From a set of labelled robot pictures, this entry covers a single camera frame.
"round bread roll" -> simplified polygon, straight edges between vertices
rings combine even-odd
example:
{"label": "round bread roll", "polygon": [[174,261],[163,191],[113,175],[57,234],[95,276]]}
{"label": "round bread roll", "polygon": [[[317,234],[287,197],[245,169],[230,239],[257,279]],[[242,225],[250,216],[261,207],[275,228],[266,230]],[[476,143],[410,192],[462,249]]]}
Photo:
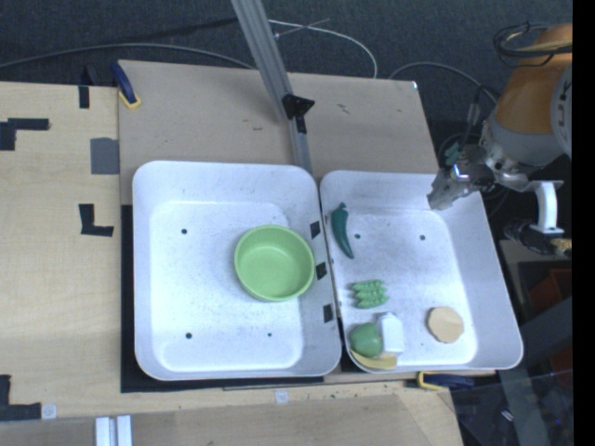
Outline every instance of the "round bread roll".
{"label": "round bread roll", "polygon": [[433,308],[428,316],[428,328],[440,342],[455,342],[465,331],[463,320],[453,308]]}

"wooden board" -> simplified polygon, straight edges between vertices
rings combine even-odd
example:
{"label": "wooden board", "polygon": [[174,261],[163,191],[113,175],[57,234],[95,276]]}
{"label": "wooden board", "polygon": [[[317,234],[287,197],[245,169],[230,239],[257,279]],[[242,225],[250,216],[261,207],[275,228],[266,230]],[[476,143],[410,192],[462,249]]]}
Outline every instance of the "wooden board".
{"label": "wooden board", "polygon": [[[0,121],[51,123],[47,132],[19,131],[15,151],[0,151],[0,374],[12,375],[11,403],[56,404],[60,418],[281,406],[271,387],[120,393],[120,179],[90,170],[90,139],[119,137],[116,90],[91,87],[90,108],[81,109],[75,86],[0,83],[0,100]],[[79,203],[93,203],[95,223],[113,226],[113,236],[82,235]],[[289,400],[323,409],[394,401],[430,444],[460,444],[456,417],[436,394],[382,376],[337,372],[328,382],[289,388]]]}
{"label": "wooden board", "polygon": [[[152,160],[291,164],[287,124],[275,119],[252,70],[120,61],[142,101],[120,106],[122,203],[132,177]],[[332,170],[438,170],[413,83],[289,74],[316,101],[306,115],[314,177]]]}
{"label": "wooden board", "polygon": [[[132,416],[133,443],[460,446],[455,417],[438,395],[307,399],[246,408],[225,406]],[[0,444],[92,446],[89,419],[0,423]]]}

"white plastic tray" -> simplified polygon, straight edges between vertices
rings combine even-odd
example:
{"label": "white plastic tray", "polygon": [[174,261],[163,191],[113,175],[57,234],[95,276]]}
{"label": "white plastic tray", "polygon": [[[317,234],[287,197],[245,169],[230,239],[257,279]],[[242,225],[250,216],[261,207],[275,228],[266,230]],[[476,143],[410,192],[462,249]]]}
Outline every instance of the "white plastic tray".
{"label": "white plastic tray", "polygon": [[[394,312],[404,330],[404,352],[394,372],[512,368],[522,357],[522,340],[481,196],[431,211],[426,195],[433,179],[352,171],[323,178],[321,200],[348,350],[353,327]],[[354,259],[342,253],[332,233],[330,215],[340,203],[349,212]],[[369,279],[383,280],[390,300],[356,308],[350,286]],[[436,307],[454,308],[462,317],[465,332],[456,342],[441,343],[428,330],[428,312]]]}
{"label": "white plastic tray", "polygon": [[[134,176],[133,216],[135,351],[148,375],[318,376],[337,366],[333,286],[318,190],[307,172],[151,162]],[[265,224],[291,228],[311,245],[317,275],[297,299],[258,301],[237,280],[235,245]]]}

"green chili pepper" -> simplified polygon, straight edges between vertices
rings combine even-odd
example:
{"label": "green chili pepper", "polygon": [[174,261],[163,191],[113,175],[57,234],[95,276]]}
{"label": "green chili pepper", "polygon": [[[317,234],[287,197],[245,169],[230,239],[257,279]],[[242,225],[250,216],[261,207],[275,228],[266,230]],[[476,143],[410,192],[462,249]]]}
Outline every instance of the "green chili pepper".
{"label": "green chili pepper", "polygon": [[341,203],[336,210],[331,213],[331,226],[333,228],[333,235],[337,241],[338,247],[349,259],[353,259],[353,251],[351,251],[350,241],[347,238],[347,218],[348,211],[345,209],[345,204]]}

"gray tape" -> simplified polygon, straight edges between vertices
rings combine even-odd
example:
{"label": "gray tape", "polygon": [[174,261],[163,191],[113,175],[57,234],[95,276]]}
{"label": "gray tape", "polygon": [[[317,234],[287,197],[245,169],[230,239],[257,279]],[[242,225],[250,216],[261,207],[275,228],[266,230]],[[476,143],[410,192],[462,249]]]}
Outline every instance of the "gray tape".
{"label": "gray tape", "polygon": [[91,139],[91,173],[118,175],[120,173],[120,143],[112,138]]}

